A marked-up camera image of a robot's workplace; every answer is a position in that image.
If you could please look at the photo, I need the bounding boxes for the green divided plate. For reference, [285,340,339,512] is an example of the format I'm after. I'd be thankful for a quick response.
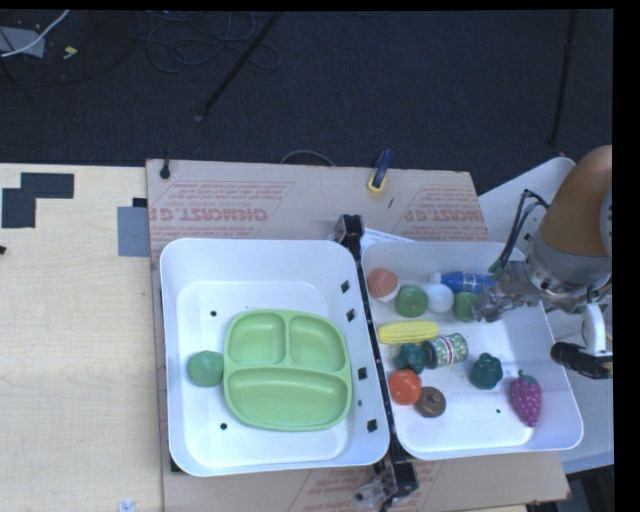
[222,308,354,433]

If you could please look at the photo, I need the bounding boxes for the yellow corn cob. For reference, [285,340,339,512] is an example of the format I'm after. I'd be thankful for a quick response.
[376,320,441,346]

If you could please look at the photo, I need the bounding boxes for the brown doughnut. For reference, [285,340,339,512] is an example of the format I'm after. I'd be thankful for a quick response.
[414,386,448,419]

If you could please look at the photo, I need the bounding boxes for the dark green broccoli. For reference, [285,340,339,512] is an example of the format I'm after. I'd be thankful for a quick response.
[394,342,428,376]

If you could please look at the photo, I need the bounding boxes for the blue and white bottle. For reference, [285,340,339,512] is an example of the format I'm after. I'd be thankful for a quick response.
[428,270,497,296]

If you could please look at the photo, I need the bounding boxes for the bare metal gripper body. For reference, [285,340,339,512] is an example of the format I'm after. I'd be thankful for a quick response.
[494,259,572,310]

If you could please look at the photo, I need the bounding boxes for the brown cardboard board red print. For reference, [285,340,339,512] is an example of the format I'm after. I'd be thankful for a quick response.
[145,158,572,512]

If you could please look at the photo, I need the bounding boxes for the white toy egg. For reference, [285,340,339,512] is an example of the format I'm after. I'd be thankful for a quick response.
[420,282,456,315]

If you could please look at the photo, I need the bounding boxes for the black cylinder on white bracket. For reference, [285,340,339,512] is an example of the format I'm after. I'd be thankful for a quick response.
[549,302,614,380]

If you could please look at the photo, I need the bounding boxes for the purple grapes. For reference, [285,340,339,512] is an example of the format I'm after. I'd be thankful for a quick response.
[508,369,544,429]

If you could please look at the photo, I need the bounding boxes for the green round toy fruit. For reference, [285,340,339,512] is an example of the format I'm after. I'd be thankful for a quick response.
[452,291,481,323]

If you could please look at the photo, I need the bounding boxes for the dark green toy pepper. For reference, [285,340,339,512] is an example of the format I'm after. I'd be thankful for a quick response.
[469,352,505,391]

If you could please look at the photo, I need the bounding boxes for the green toy lime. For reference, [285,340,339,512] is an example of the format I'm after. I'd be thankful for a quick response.
[394,284,430,319]

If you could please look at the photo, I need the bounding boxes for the thin black and white rod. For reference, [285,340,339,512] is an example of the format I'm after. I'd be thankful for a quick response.
[348,234,407,471]

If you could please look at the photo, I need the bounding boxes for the orange and white toy food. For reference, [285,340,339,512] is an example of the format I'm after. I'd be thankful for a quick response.
[366,267,401,304]

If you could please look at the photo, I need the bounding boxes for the white plastic tray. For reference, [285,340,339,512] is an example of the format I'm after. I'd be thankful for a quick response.
[360,240,585,462]
[158,237,391,478]

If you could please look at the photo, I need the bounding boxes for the green and white can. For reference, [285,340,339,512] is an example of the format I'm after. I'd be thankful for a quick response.
[422,332,470,371]

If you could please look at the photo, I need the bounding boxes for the pale green toy apple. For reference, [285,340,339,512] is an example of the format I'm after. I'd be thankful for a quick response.
[186,349,225,388]

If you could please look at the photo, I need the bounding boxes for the orange toy tomato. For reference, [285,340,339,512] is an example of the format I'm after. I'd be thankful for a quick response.
[387,369,423,407]

